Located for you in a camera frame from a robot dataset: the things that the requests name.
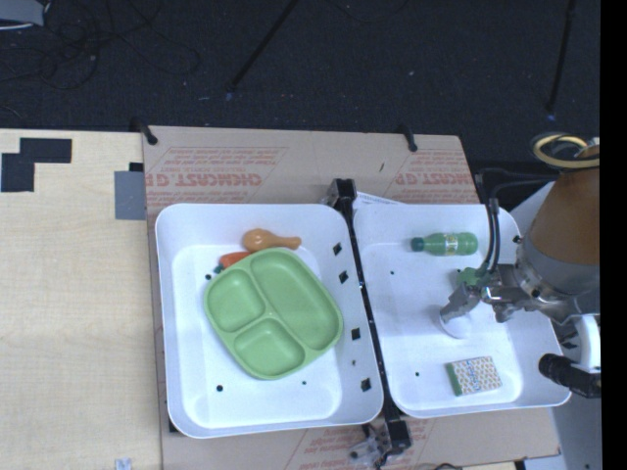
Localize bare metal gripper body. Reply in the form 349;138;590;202
481;260;590;324

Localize white plastic tray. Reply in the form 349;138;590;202
154;202;385;441
352;202;573;420

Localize green bottle yellow label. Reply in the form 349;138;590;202
410;230;480;258

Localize green patterned carton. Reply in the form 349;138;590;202
444;354;505;399

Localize white paper sheet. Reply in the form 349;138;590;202
354;190;401;210

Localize green divided plate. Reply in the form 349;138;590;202
202;246;345;382

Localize tan toy chicken drumstick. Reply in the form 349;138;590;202
241;227;303;255

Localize brown cardboard board red print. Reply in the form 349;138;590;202
141;125;562;470

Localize orange toy carrot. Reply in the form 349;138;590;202
212;250;253;275

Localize black cylinder on white bracket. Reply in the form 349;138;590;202
538;312;602;400

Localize black block with thin wires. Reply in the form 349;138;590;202
326;177;358;210
383;415;413;455

